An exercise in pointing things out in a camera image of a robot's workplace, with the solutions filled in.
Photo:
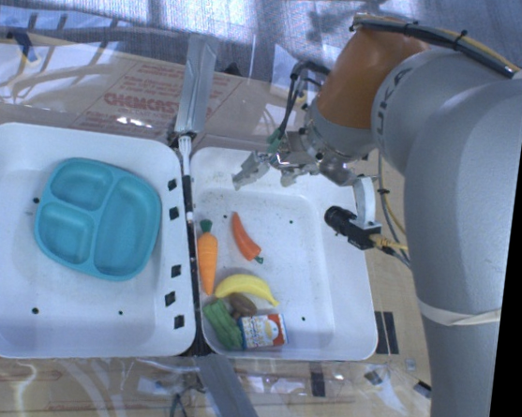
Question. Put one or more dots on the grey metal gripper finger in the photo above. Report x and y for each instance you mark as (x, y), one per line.
(291, 177)
(250, 169)

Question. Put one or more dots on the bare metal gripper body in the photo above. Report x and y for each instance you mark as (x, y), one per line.
(303, 153)

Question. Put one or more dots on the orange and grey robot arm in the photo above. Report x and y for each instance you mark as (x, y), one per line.
(458, 180)

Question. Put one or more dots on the orange chili pepper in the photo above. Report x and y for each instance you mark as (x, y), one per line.
(244, 239)

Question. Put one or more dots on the orange carrot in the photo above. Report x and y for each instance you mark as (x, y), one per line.
(208, 255)

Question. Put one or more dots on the white plastic tray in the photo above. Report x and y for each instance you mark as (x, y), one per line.
(323, 276)
(63, 320)

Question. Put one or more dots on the yellow banana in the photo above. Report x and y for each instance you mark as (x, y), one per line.
(244, 286)

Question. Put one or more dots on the brown oval toy food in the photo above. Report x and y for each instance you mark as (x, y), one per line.
(243, 303)

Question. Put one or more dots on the brown cardboard board red print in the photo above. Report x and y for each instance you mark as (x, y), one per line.
(128, 101)

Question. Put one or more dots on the small white and orange carton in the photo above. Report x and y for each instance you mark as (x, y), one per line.
(262, 331)

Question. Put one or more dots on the green bean pods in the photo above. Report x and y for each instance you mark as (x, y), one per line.
(224, 325)

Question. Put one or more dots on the blue divided plate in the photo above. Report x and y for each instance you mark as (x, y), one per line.
(99, 218)

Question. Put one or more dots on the black cylinder on white bracket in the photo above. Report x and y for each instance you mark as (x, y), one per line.
(349, 225)

